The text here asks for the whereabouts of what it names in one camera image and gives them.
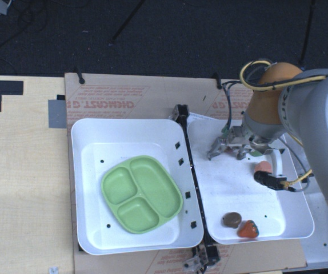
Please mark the white plastic tray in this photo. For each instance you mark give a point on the white plastic tray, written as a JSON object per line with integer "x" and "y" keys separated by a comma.
{"x": 95, "y": 238}
{"x": 232, "y": 187}

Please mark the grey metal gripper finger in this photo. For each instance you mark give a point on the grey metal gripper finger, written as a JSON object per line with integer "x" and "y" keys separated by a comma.
{"x": 242, "y": 153}
{"x": 217, "y": 147}

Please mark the black cylinder on white bracket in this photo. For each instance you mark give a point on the black cylinder on white bracket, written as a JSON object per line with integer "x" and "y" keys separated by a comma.
{"x": 268, "y": 179}

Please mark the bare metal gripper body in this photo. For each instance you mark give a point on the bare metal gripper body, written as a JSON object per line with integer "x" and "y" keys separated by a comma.
{"x": 239, "y": 138}

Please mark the brown round toy food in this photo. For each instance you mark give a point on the brown round toy food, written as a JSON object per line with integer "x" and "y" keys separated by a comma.
{"x": 231, "y": 219}

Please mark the green divided plate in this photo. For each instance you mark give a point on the green divided plate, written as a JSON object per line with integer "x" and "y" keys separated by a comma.
{"x": 149, "y": 181}

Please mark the brown cardboard board red print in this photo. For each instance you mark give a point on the brown cardboard board red print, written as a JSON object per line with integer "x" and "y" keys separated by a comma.
{"x": 152, "y": 101}

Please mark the red toy strawberry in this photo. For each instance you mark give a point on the red toy strawberry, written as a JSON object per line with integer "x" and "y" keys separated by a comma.
{"x": 247, "y": 229}

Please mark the small green round object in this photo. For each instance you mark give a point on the small green round object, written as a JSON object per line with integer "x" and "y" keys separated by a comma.
{"x": 256, "y": 153}

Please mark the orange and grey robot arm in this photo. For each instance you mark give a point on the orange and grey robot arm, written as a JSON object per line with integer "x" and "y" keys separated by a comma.
{"x": 304, "y": 118}

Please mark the pink round toy food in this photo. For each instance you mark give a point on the pink round toy food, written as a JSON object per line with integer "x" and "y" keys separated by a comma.
{"x": 263, "y": 166}

